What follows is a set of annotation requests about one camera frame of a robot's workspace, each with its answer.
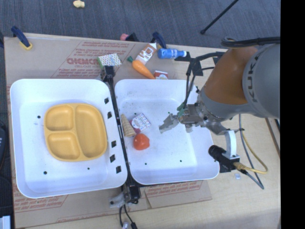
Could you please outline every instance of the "pink object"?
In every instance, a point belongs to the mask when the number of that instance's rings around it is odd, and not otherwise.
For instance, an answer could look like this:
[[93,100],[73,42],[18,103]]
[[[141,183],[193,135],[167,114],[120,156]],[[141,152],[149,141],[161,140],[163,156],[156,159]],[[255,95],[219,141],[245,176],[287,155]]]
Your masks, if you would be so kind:
[[127,37],[129,37],[129,35],[123,33],[123,34],[120,36],[120,40],[121,40],[121,41],[124,41],[124,40],[126,40]]

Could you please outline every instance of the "orange carrot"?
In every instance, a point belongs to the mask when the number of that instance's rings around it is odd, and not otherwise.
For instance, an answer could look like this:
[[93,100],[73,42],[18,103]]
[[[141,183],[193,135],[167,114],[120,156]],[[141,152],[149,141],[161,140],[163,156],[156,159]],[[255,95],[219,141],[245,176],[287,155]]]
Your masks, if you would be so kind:
[[139,60],[133,60],[133,68],[140,74],[146,76],[149,79],[155,79],[154,75],[146,68],[146,66]]

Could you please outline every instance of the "wooden table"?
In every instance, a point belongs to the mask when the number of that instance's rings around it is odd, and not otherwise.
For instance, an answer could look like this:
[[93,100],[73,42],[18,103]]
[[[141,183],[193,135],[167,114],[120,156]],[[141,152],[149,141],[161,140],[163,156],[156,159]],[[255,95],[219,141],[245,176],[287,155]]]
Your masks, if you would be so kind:
[[[29,37],[37,37],[36,34],[27,34]],[[45,36],[46,40],[52,40],[54,36]],[[69,37],[60,37],[61,39],[69,39]],[[93,40],[93,42],[112,42],[123,43],[122,41],[110,40]],[[18,47],[17,42],[7,43],[10,47]],[[122,61],[122,69],[119,69],[115,82],[120,79],[139,78],[144,79],[141,75],[136,73],[132,67],[127,67],[130,64],[126,58],[131,55],[133,58],[145,46],[145,43],[130,42],[128,55],[124,55]],[[190,52],[194,58],[215,51],[225,51],[222,49],[213,48],[199,48],[189,46],[175,46],[168,45],[169,48],[176,48],[178,50],[186,50]],[[19,52],[19,59],[14,59],[14,53],[8,52],[6,48],[6,67],[7,67],[7,83],[12,84],[15,80],[21,78],[49,78],[49,68],[44,68],[42,65],[36,65],[37,59],[27,57],[23,49],[16,49]],[[56,61],[57,56],[54,56],[53,64],[60,66],[60,62]],[[51,53],[46,55],[46,64]],[[27,69],[20,66],[20,60],[27,60]],[[148,63],[147,67],[153,72],[154,70],[163,70],[169,73],[169,79],[186,79],[185,72],[188,63],[176,62],[174,60],[160,60],[156,56]],[[208,59],[202,62],[203,67],[214,66],[213,60]],[[200,89],[209,76],[209,72],[205,71],[203,77],[196,77],[195,85]],[[239,128],[238,116],[232,120],[226,121],[223,125],[227,128]],[[274,143],[266,119],[254,117],[252,115],[242,115],[242,127],[245,129],[244,134],[251,145],[251,148],[268,166],[268,173],[259,175],[264,190],[254,183],[249,177],[241,174],[238,171],[229,173],[220,173],[216,178],[208,180],[208,185],[212,194],[212,200],[204,202],[196,202],[190,204],[183,204],[178,206],[171,206],[166,208],[155,208],[150,210],[142,210],[130,212],[129,215],[140,229],[228,229],[228,228],[247,228],[247,229],[275,229],[279,225],[281,218],[281,185],[280,185],[280,157],[277,145]],[[226,147],[224,136],[216,136],[212,134],[214,144]],[[250,166],[246,154],[244,152],[239,133],[237,138],[237,153],[241,157],[241,163]],[[253,165],[256,169],[264,170],[260,163],[250,154]],[[128,221],[128,218],[123,213],[123,220]],[[120,229],[119,215],[109,215],[104,217],[97,217],[91,219],[81,219],[76,221],[55,223],[44,226],[28,227],[39,229],[101,229],[111,228]]]

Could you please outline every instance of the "yellow cable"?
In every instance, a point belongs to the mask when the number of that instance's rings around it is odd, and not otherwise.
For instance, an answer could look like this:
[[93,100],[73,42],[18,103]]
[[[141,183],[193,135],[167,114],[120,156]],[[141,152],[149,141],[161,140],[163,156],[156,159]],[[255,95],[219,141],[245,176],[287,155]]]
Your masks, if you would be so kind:
[[262,164],[262,166],[265,168],[266,171],[261,171],[261,170],[257,170],[257,169],[252,169],[252,168],[249,168],[245,165],[243,165],[242,163],[239,163],[239,162],[234,162],[233,165],[236,167],[236,169],[238,170],[250,170],[250,171],[253,171],[253,172],[256,172],[256,173],[259,173],[259,174],[267,174],[268,172],[268,167],[263,163],[263,161],[254,153],[254,151],[252,150],[252,148],[250,147],[246,137],[244,136],[244,133],[242,132],[242,135],[243,135],[243,138],[244,138],[244,141],[246,142],[248,148],[250,149],[251,153],[254,155],[254,157]]

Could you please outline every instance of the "table surface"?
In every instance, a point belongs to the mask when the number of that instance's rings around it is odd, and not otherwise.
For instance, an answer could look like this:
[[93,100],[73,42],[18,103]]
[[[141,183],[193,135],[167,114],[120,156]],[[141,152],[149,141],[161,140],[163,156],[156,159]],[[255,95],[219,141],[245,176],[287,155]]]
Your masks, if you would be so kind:
[[[135,57],[145,43],[134,43],[134,47],[130,51]],[[189,46],[168,45],[169,48],[178,50],[186,50],[190,52],[192,57],[203,55],[209,52],[225,51],[223,49],[200,48]],[[163,65],[163,70],[169,72],[170,79],[186,79],[185,70],[188,63],[176,62],[174,60],[160,60],[153,57],[147,67],[153,72],[156,70],[154,65]],[[122,62],[122,66],[128,64],[127,60]],[[12,77],[16,68],[13,67],[14,60],[6,64],[7,75],[10,76],[8,84],[19,78],[27,78],[34,72],[24,71],[18,73],[16,78]],[[214,66],[212,59],[202,62],[203,67]],[[195,79],[195,85],[200,89],[207,80],[209,72],[204,72],[203,77]],[[116,82],[120,79],[144,79],[144,77],[135,73],[133,69],[122,71],[118,70]],[[223,122],[227,128],[239,128],[238,116],[232,120]],[[216,178],[208,180],[208,185],[212,194],[212,200],[204,202],[196,202],[190,204],[182,204],[178,206],[170,206],[166,208],[154,208],[150,210],[142,210],[130,212],[129,215],[140,229],[159,229],[159,228],[205,228],[205,229],[227,229],[227,228],[278,228],[281,218],[281,186],[280,186],[280,157],[278,152],[278,144],[275,145],[266,119],[254,117],[252,115],[242,115],[242,127],[245,129],[244,135],[255,151],[258,157],[267,165],[268,172],[260,175],[260,180],[264,185],[261,189],[248,176],[238,171],[228,173],[220,173]],[[212,134],[215,145],[226,147],[224,136],[216,136]],[[236,134],[237,153],[240,156],[241,163],[250,166],[245,151],[242,146],[239,133]],[[254,167],[258,170],[264,170],[264,167],[250,154]],[[122,214],[122,219],[128,221],[126,214]],[[55,223],[38,227],[40,229],[100,229],[111,228],[120,229],[119,215],[109,215],[91,219],[81,219],[70,222]]]

